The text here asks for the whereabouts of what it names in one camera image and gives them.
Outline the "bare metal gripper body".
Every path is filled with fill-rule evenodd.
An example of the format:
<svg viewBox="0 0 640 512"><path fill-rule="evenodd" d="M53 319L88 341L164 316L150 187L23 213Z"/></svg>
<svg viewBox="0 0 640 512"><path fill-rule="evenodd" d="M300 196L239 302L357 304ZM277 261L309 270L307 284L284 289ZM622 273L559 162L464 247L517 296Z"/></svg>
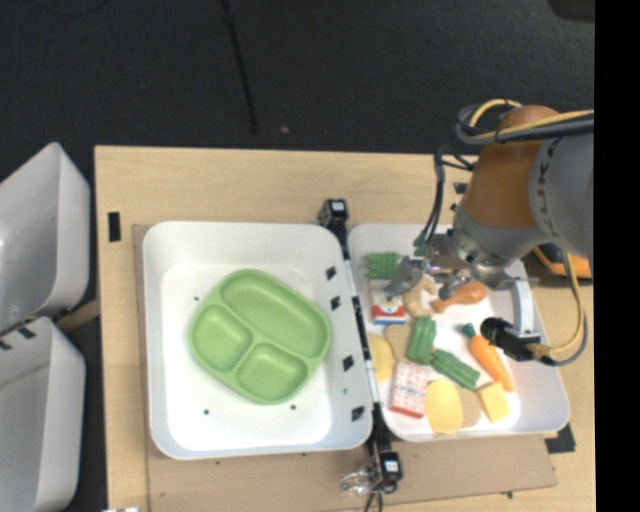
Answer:
<svg viewBox="0 0 640 512"><path fill-rule="evenodd" d="M519 276L513 273L513 259L496 256L482 248L463 232L435 234L424 256L429 271L439 273L442 281L452 273L468 273L471 280L492 290L508 288Z"/></svg>

